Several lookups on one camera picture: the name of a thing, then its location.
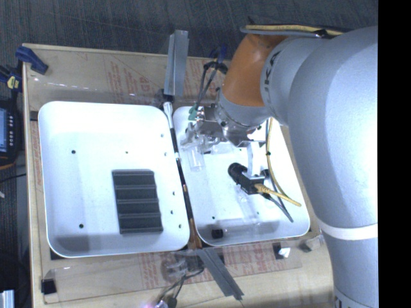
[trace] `white tray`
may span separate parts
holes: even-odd
[[[53,101],[39,112],[47,238],[63,257],[179,250],[189,225],[168,121],[154,107]],[[154,172],[164,230],[119,233],[112,170]]]
[[[302,204],[297,207],[284,201],[293,223],[271,201],[258,194],[246,195],[229,176],[227,170],[233,162],[247,167],[246,148],[219,143],[215,146],[217,152],[204,155],[205,168],[191,170],[187,153],[180,146],[188,125],[189,109],[177,109],[173,119],[195,225],[202,240],[213,246],[223,246],[304,235],[310,227],[310,217],[280,125],[275,122],[272,130],[271,159],[275,176],[285,193]],[[265,140],[265,127],[252,137]],[[260,150],[260,168],[266,169],[265,146]],[[220,239],[211,235],[211,231],[217,229],[223,230]]]

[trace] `gray floor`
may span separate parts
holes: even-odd
[[[24,42],[166,53],[175,29],[189,31],[189,55],[207,57],[225,43],[230,58],[249,18],[356,29],[378,24],[378,0],[0,0],[0,65],[16,65],[15,50]],[[9,95],[1,84],[0,98]],[[19,172],[0,171],[0,181]],[[0,253],[24,262],[24,200],[18,203],[16,180],[0,184],[0,191],[6,195],[0,199]],[[4,282],[19,287],[17,274],[15,264],[0,260],[0,291]]]

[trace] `white band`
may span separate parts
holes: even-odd
[[[378,237],[378,223],[358,228],[337,228],[327,225],[317,217],[319,227],[328,235],[345,241],[359,241]]]

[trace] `clamp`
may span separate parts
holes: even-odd
[[[14,92],[22,92],[22,67],[23,62],[31,64],[31,70],[40,74],[45,74],[48,65],[46,65],[30,48],[20,46],[15,52],[18,59],[16,67],[7,65],[0,66],[0,82],[7,84],[7,87]]]

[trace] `white ring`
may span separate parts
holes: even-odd
[[[345,241],[359,241],[378,237],[378,223],[357,228],[338,228],[327,225],[317,217],[319,227],[328,235]]]

